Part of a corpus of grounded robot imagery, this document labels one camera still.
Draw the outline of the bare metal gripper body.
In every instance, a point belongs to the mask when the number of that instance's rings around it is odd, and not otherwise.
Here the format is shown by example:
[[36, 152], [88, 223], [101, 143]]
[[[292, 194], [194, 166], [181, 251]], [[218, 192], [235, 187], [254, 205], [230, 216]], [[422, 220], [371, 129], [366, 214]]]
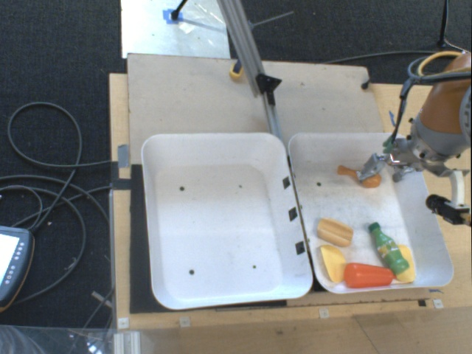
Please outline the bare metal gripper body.
[[445, 163], [459, 155], [459, 140], [456, 137], [422, 137], [411, 139], [398, 137], [386, 140], [386, 153], [390, 163], [396, 167], [427, 170], [431, 173], [450, 173]]

